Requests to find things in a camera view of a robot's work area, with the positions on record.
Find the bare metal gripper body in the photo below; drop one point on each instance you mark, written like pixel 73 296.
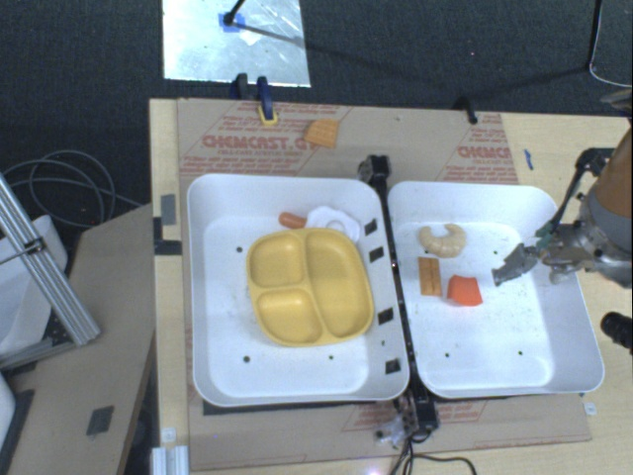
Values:
pixel 578 251

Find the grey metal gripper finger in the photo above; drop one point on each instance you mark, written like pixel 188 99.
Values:
pixel 561 272
pixel 514 264

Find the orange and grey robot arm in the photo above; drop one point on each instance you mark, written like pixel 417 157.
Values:
pixel 615 191

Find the orange wedge slice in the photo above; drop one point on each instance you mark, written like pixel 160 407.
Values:
pixel 465 291

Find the beige croissant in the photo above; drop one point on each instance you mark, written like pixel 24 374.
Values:
pixel 440 245

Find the white plastic tray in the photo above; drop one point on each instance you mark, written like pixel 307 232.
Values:
pixel 227 314
pixel 494 344

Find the orange rectangular biscuit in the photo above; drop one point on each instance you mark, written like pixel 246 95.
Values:
pixel 428 276

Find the thin black rod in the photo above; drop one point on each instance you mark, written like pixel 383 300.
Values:
pixel 398 285

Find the brown cardboard board red print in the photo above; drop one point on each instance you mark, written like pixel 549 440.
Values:
pixel 420 139

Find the yellow divided plate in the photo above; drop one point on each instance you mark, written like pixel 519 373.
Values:
pixel 326 275

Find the white fried egg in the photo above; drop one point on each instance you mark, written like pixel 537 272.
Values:
pixel 326 216

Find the orange sausage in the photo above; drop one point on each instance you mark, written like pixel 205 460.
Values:
pixel 291 220

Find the orange waffle slice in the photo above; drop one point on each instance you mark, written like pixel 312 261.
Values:
pixel 322 133

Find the black cylinder on white bracket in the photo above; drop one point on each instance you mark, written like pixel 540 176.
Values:
pixel 618 328

